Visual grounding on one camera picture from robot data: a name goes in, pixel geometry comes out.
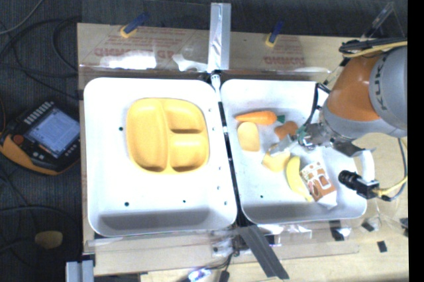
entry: metal bracket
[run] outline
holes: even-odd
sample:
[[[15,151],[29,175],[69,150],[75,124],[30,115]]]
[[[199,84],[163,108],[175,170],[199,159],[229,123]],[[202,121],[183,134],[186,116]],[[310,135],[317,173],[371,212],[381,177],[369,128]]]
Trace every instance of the metal bracket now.
[[[393,11],[394,2],[387,3],[380,14],[372,21],[371,27],[362,34],[361,38],[371,38]]]
[[[91,259],[82,262],[66,262],[66,282],[94,282],[94,263]]]
[[[230,65],[231,4],[211,4],[207,71],[227,70]]]
[[[254,257],[258,260],[267,277],[276,276],[280,279],[289,279],[287,271],[281,265],[277,255],[257,225],[240,227],[237,231],[250,250],[252,250]]]

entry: wooden table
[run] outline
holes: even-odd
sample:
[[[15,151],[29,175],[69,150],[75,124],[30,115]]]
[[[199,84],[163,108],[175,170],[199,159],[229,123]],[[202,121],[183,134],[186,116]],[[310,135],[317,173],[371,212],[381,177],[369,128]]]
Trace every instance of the wooden table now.
[[[99,45],[110,26],[102,24],[78,25],[79,60],[83,61],[90,50]],[[263,40],[261,34],[232,33],[232,50],[246,48]],[[338,48],[348,38],[296,36],[301,46],[304,66],[336,68],[341,60]],[[87,78],[80,77],[83,89]],[[80,105],[83,117],[83,103]],[[214,256],[208,236],[184,234],[158,238],[131,238],[94,240],[94,231],[87,221],[87,182],[85,167],[85,137],[81,133],[81,174],[83,190],[83,241],[85,250],[95,254],[95,276],[137,273],[141,281],[180,281],[196,267],[222,259]],[[386,135],[369,134],[356,142],[364,148],[376,148],[376,178],[382,187],[389,187],[403,177],[403,166],[397,140]],[[321,242],[275,248],[290,281],[407,281],[409,280],[408,237],[399,223],[407,218],[407,188],[392,203],[370,200],[369,213],[377,218],[378,229],[368,231],[358,226],[353,229],[352,240]],[[378,244],[385,244],[381,252]],[[252,254],[240,255],[231,260],[230,281],[268,281]],[[218,281],[218,271],[204,279]]]

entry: blue clamp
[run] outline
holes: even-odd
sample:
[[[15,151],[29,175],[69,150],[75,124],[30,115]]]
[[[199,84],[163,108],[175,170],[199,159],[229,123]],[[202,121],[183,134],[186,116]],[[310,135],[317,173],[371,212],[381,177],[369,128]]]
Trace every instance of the blue clamp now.
[[[281,29],[283,28],[283,25],[284,25],[284,21],[278,20],[278,22],[276,23],[276,25],[272,29],[272,32],[266,38],[265,44],[267,46],[274,46],[275,45],[275,43],[277,41],[278,34],[280,33]]]
[[[148,13],[139,15],[137,18],[133,19],[129,24],[121,29],[121,36],[128,38],[129,36],[133,35],[137,31],[137,27],[143,25],[144,22],[148,20],[148,18]]]

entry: gray carpet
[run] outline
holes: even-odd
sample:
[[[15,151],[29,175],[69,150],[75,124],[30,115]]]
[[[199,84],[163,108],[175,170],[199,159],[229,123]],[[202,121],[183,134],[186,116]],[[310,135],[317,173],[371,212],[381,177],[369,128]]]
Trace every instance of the gray carpet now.
[[[23,20],[38,0],[0,0],[0,30],[11,28]],[[45,0],[33,16],[20,28],[0,36],[0,49],[17,36],[0,55],[0,98],[7,118],[45,99],[53,99],[71,110],[78,111],[75,77],[48,78],[4,64],[18,65],[50,73],[68,73],[52,47],[52,40],[61,55],[76,65],[76,25],[65,24],[53,39],[60,21],[29,29],[32,24],[49,19],[67,19],[91,23],[125,23],[140,8],[131,3],[144,3],[154,13],[154,26],[204,28],[209,26],[210,2],[232,5],[234,31],[268,32],[278,18],[285,21],[283,33],[320,36],[359,37],[389,2],[395,13],[378,31],[381,36],[407,36],[408,0]],[[38,81],[43,81],[53,90]],[[73,226],[81,222],[80,166],[76,165],[57,177],[43,176],[22,169],[0,156],[0,209],[16,206],[42,205],[60,209],[54,211],[0,211],[0,281],[63,281],[64,262],[78,257],[81,242]],[[58,228],[64,233],[64,243],[53,252],[43,252],[31,243],[34,232]]]

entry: toy food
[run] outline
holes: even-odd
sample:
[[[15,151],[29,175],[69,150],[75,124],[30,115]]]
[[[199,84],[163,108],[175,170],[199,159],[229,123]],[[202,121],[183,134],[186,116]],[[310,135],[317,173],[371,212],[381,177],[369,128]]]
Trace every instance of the toy food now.
[[[236,116],[236,120],[239,122],[253,122],[263,125],[272,124],[277,121],[277,118],[277,115],[269,110],[254,111],[253,113],[246,113]]]
[[[240,147],[247,152],[258,152],[260,149],[259,131],[253,122],[243,122],[237,128]]]
[[[282,140],[287,135],[290,135],[290,136],[295,135],[298,128],[299,127],[297,126],[296,122],[292,120],[288,120],[283,125],[275,127],[274,132],[276,133],[278,138]]]
[[[287,163],[287,168],[286,168],[287,182],[289,183],[289,187],[292,191],[302,195],[303,197],[305,197],[305,199],[308,202],[310,202],[312,201],[312,197],[309,194],[309,191],[307,190],[305,183],[300,177],[299,169],[300,169],[300,157],[293,156],[292,158],[290,158],[289,162]]]
[[[200,108],[181,99],[145,98],[127,113],[129,157],[152,173],[182,173],[203,167],[209,138]]]
[[[315,202],[331,209],[337,206],[337,191],[320,162],[313,162],[305,166],[300,175],[307,184]]]
[[[267,167],[269,170],[279,172],[283,171],[287,163],[290,159],[290,152],[282,152],[281,154],[278,154],[277,156],[271,156],[269,152],[266,152],[264,159],[262,160],[262,165]]]

